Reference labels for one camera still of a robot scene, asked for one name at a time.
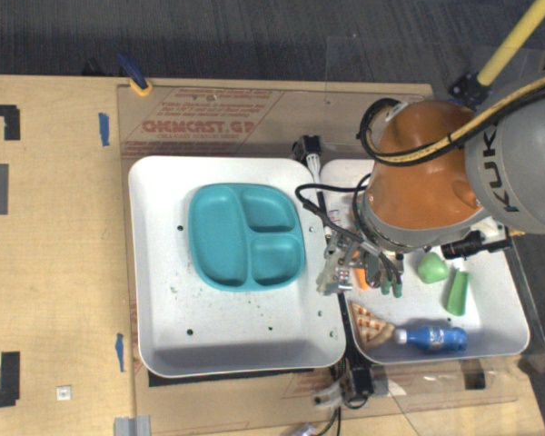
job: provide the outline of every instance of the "electrical cable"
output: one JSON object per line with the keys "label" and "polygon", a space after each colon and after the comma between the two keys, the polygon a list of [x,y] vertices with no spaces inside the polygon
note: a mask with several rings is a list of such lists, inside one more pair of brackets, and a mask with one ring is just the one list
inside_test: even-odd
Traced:
{"label": "electrical cable", "polygon": [[301,192],[306,189],[321,189],[323,191],[330,191],[330,192],[337,192],[337,193],[352,193],[352,192],[355,192],[355,190],[357,189],[356,187],[336,187],[336,186],[327,185],[327,184],[302,184],[294,190],[294,194],[299,200],[299,202],[302,203],[302,206],[305,208],[305,210],[309,210],[310,212],[314,213],[316,216],[321,218],[324,225],[330,227],[337,233],[341,233],[344,236],[350,238],[355,243],[364,242],[361,236],[355,233],[352,233],[351,231],[348,231],[345,228],[342,228],[341,226],[332,222],[331,218],[327,216],[327,213],[325,213],[318,205],[315,205],[312,201],[303,197]]}
{"label": "electrical cable", "polygon": [[395,100],[393,98],[384,97],[378,100],[377,102],[374,102],[370,105],[370,107],[365,111],[363,114],[362,121],[360,122],[360,131],[357,133],[355,138],[362,143],[363,150],[369,155],[373,155],[373,150],[369,146],[368,142],[365,140],[366,134],[369,132],[372,132],[372,129],[370,128],[370,124],[372,123],[372,120],[374,117],[376,117],[381,112],[385,111],[386,109],[390,110],[397,104],[399,104],[399,100]]}
{"label": "electrical cable", "polygon": [[323,436],[323,434],[326,434],[327,431],[329,431],[332,428],[332,426],[333,426],[333,424],[335,423],[336,420],[339,420],[338,423],[337,423],[337,434],[339,434],[340,430],[341,430],[341,421],[342,421],[342,408],[341,407],[337,407],[337,409],[335,409],[331,419],[325,425],[325,428],[323,428],[321,431],[316,433],[315,436]]}
{"label": "electrical cable", "polygon": [[348,409],[352,411],[357,411],[361,407],[363,407],[369,399],[370,399],[369,397],[364,397],[363,399],[361,399],[362,403],[357,405],[352,404],[352,401],[355,401],[355,399],[351,399],[350,401],[344,402],[343,405],[345,405],[345,407],[347,407]]}
{"label": "electrical cable", "polygon": [[372,118],[369,118],[369,116],[366,117],[366,115],[363,117],[366,121],[364,122],[362,119],[358,137],[362,142],[363,148],[368,152],[368,155],[376,162],[388,164],[390,166],[413,166],[415,164],[428,162],[429,160],[433,160],[434,158],[446,154],[450,150],[463,146],[482,130],[492,124],[496,124],[506,114],[510,114],[521,107],[536,102],[544,97],[545,76],[508,94],[491,107],[475,116],[464,126],[453,133],[448,134],[439,141],[424,144],[420,147],[406,151],[394,153],[381,152],[372,140],[371,123],[367,123],[368,121],[371,121]]}

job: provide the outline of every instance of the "green object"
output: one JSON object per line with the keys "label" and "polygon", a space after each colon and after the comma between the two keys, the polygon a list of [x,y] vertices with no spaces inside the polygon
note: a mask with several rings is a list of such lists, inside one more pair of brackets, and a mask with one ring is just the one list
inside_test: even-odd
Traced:
{"label": "green object", "polygon": [[400,297],[401,297],[401,287],[402,287],[401,282],[395,282],[392,287],[393,287],[393,296],[396,299],[400,299]]}
{"label": "green object", "polygon": [[380,288],[381,288],[381,293],[383,295],[388,295],[390,293],[391,280],[388,280],[388,279],[381,280]]}
{"label": "green object", "polygon": [[426,253],[418,265],[418,276],[426,284],[443,281],[448,278],[450,269],[446,263],[435,252]]}
{"label": "green object", "polygon": [[457,271],[452,280],[451,293],[446,302],[448,313],[462,316],[466,312],[466,292],[469,287],[469,274]]}

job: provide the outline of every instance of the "wooden table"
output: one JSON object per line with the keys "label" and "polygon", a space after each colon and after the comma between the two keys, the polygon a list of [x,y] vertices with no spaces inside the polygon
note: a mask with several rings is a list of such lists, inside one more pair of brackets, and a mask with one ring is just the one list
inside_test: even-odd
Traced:
{"label": "wooden table", "polygon": [[[20,395],[15,406],[0,408],[0,434],[111,435],[116,417],[138,413],[118,140],[120,84],[124,79],[0,75],[0,104],[20,109],[22,135],[19,141],[6,141],[0,118],[0,164],[8,165],[9,180],[7,214],[0,214],[0,361],[2,352],[20,353]],[[108,146],[102,144],[100,113],[109,117]],[[123,372],[115,347],[118,334],[124,342]],[[402,414],[352,419],[355,415],[347,414],[342,433],[544,434],[529,380],[516,370],[513,376],[516,401],[413,412],[409,419]],[[61,386],[71,387],[72,399],[57,400]],[[274,412],[256,409],[258,402],[253,406],[247,411]],[[203,409],[197,412],[200,418]],[[153,412],[151,417],[154,428]],[[276,435],[287,429],[239,434]]]}

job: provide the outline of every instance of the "gray carpet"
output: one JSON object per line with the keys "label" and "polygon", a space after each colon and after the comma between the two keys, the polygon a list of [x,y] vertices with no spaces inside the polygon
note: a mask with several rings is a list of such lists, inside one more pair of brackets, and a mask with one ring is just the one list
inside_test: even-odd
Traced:
{"label": "gray carpet", "polygon": [[[480,68],[533,0],[0,0],[0,74],[429,82]],[[545,21],[515,73],[545,59]],[[545,237],[517,241],[545,335]],[[545,373],[534,376],[545,415]]]}

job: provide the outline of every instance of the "blue tape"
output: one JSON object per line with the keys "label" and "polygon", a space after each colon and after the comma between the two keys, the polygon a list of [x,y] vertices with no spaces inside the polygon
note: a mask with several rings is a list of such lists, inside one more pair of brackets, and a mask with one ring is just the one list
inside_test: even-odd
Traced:
{"label": "blue tape", "polygon": [[101,144],[103,147],[109,145],[109,116],[105,113],[99,114],[99,134],[101,135]]}
{"label": "blue tape", "polygon": [[117,359],[119,359],[119,371],[123,373],[124,369],[124,336],[118,332],[117,339],[115,340],[115,351],[117,352]]}

